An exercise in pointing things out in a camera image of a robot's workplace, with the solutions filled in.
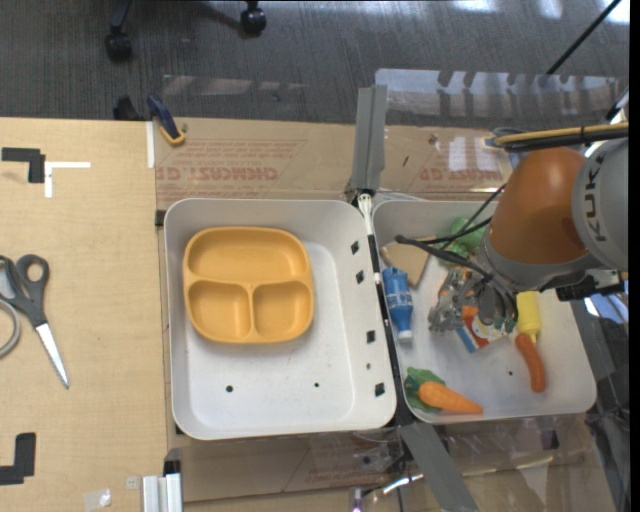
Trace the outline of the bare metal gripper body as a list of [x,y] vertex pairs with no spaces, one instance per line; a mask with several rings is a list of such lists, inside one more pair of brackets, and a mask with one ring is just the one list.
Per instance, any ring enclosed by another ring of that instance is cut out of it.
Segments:
[[501,298],[496,287],[476,272],[451,269],[438,291],[438,300],[451,304],[463,300],[465,307],[475,307],[483,323],[494,323],[501,314]]

